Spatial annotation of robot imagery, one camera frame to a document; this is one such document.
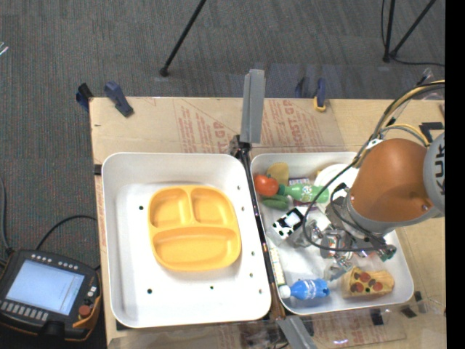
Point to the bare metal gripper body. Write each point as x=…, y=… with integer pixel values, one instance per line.
x=350, y=236

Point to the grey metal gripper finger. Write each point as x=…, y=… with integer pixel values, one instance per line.
x=332, y=244
x=338, y=270

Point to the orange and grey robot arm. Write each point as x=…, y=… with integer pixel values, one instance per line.
x=390, y=180

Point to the yellow pizza slice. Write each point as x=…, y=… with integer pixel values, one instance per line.
x=367, y=282

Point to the white plastic tray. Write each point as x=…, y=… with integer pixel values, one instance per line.
x=305, y=264
x=130, y=238

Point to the blue bottle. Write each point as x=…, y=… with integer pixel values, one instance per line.
x=309, y=289

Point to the black and white cow carton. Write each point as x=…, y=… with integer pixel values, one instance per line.
x=287, y=224

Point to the green bottle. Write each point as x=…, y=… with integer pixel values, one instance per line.
x=305, y=193

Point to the white bowl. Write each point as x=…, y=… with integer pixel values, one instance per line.
x=328, y=176

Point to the green pea pod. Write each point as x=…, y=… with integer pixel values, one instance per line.
x=275, y=202

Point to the purple packet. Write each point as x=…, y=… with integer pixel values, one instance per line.
x=299, y=181

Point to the thin black and white rod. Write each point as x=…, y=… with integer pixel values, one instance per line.
x=259, y=224

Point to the red tomato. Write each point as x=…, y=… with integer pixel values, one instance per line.
x=266, y=185

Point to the tan potato chip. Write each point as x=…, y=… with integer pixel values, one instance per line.
x=279, y=171

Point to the yellow divided plate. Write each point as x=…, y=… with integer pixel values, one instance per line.
x=194, y=245

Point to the brown cardboard board red print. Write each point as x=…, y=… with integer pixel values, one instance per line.
x=163, y=129

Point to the black tripod stand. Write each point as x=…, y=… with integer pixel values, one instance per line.
x=390, y=24
x=187, y=31

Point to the black cylinder on white bracket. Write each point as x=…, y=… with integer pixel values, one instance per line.
x=340, y=191

